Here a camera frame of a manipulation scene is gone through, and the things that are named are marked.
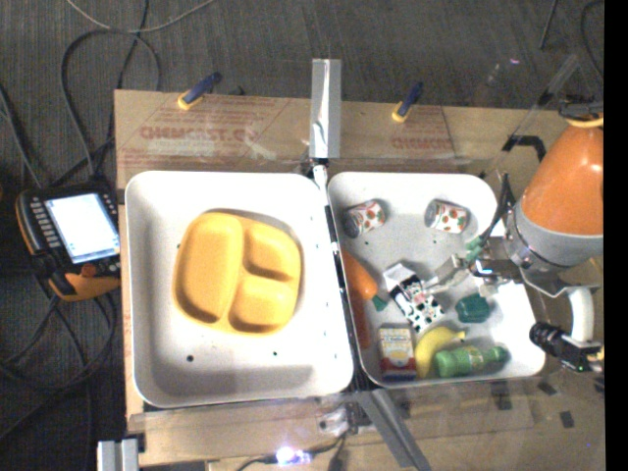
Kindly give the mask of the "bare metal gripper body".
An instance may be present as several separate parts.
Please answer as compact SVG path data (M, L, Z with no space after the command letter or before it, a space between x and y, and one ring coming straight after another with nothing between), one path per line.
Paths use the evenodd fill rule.
M468 242L468 269L487 284L522 284L522 270L529 268L531 262L530 249L508 236L478 236Z

